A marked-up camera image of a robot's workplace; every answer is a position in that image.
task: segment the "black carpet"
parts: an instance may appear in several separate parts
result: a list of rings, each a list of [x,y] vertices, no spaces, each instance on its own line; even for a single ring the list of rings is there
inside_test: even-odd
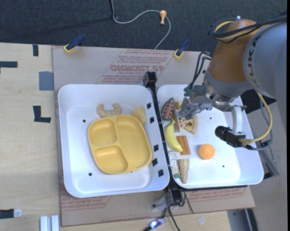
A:
[[[132,20],[146,10],[166,10],[168,37],[158,47],[175,50],[188,39],[190,51],[215,49],[210,25],[225,18],[262,21],[287,11],[287,0],[113,0],[117,20]],[[145,13],[120,25],[109,0],[0,0],[0,42],[65,45],[86,35],[83,46],[154,49],[169,24]]]

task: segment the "cardboard sheet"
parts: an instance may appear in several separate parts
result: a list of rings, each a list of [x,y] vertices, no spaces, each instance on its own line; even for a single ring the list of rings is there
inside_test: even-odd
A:
[[[163,191],[91,198],[75,198],[66,191],[63,184],[57,94],[67,84],[139,84],[147,71],[156,72],[157,88],[165,84],[189,83],[194,75],[199,52],[184,52],[180,59],[175,59],[173,54],[174,51],[96,47],[77,47],[73,53],[66,54],[63,47],[53,47],[62,226],[155,218],[161,215],[160,211],[152,211],[151,202],[159,199]],[[203,73],[195,84],[201,84],[202,79]],[[174,208],[173,215],[254,206],[249,187],[187,192],[187,198],[187,204]]]

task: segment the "toy pizza slice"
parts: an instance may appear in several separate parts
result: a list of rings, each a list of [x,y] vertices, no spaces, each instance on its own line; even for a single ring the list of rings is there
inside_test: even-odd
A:
[[[179,119],[177,117],[177,113],[174,113],[174,118],[176,121],[177,131],[180,132],[182,129],[190,132],[191,134],[196,134],[197,127],[198,127],[198,119],[195,115],[193,119],[186,120],[184,117]]]

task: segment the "yellow plate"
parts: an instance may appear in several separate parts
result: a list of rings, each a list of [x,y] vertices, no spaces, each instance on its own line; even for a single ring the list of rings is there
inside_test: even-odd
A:
[[[88,129],[92,156],[107,174],[141,169],[152,159],[146,131],[131,115],[113,115],[94,121]]]

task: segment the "toy watermelon slice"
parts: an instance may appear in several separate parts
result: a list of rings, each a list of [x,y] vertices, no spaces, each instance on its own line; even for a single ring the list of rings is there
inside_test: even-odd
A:
[[[171,120],[174,115],[175,110],[175,101],[173,98],[169,99],[162,108],[162,119],[164,120]]]

